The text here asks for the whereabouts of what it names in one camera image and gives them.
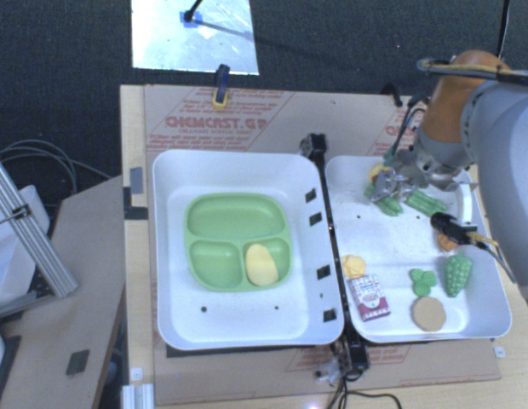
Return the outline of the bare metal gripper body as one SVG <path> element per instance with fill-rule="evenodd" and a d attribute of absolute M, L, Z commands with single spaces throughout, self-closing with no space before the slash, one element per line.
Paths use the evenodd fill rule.
<path fill-rule="evenodd" d="M 393 155 L 391 167 L 393 180 L 404 187 L 455 191 L 455 178 L 465 167 L 465 155 L 459 150 L 432 154 L 426 148 L 401 149 Z"/>

